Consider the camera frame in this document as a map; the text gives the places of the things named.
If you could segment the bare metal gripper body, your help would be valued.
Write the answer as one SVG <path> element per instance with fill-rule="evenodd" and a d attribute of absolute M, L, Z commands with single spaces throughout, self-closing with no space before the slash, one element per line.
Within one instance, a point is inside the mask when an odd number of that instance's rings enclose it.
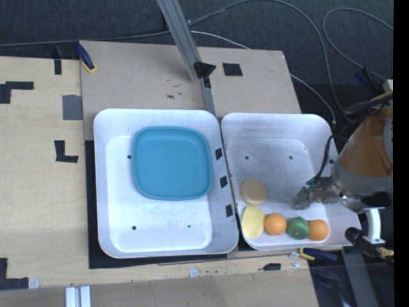
<path fill-rule="evenodd" d="M 334 177 L 321 177 L 307 182 L 307 206 L 316 203 L 339 203 L 356 214 L 364 213 L 368 206 L 359 196 Z"/>

